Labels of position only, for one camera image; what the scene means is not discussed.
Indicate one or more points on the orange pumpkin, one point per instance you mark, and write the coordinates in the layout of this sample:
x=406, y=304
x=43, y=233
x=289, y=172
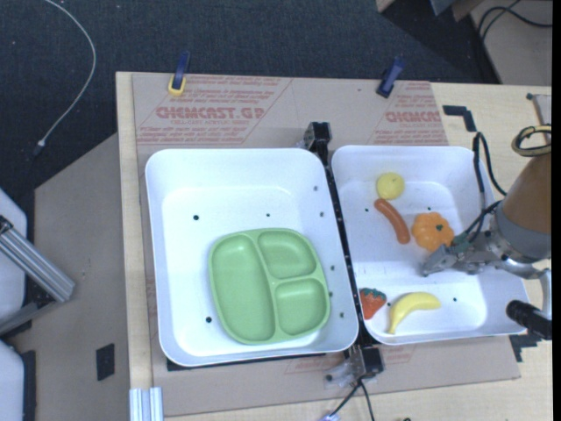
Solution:
x=431, y=233

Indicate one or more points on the green divided plate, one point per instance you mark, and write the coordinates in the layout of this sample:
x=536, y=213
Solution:
x=245, y=287

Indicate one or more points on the orange sausage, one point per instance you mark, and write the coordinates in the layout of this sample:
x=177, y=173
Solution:
x=392, y=219

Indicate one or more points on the yellow lemon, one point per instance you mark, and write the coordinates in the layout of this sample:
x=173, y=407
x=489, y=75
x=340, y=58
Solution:
x=390, y=186

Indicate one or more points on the red strawberry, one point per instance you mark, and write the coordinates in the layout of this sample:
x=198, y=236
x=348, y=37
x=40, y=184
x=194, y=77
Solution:
x=371, y=303

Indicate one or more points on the yellow banana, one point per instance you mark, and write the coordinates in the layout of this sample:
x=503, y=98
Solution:
x=405, y=307

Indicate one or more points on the black cylinder on white bracket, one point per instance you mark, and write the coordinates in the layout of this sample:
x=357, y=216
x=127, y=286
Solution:
x=528, y=316

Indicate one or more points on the white plastic tray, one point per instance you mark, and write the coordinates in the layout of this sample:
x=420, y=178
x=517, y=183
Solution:
x=438, y=279
x=245, y=200

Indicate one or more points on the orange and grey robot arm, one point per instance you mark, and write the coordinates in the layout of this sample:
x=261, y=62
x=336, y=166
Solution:
x=528, y=200

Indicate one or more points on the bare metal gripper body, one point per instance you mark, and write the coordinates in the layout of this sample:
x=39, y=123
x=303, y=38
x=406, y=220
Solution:
x=491, y=252

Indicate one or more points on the brown cardboard board red print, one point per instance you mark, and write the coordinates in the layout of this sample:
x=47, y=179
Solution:
x=271, y=112

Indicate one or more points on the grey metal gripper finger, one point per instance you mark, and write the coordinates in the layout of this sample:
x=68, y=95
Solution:
x=440, y=261
x=472, y=267

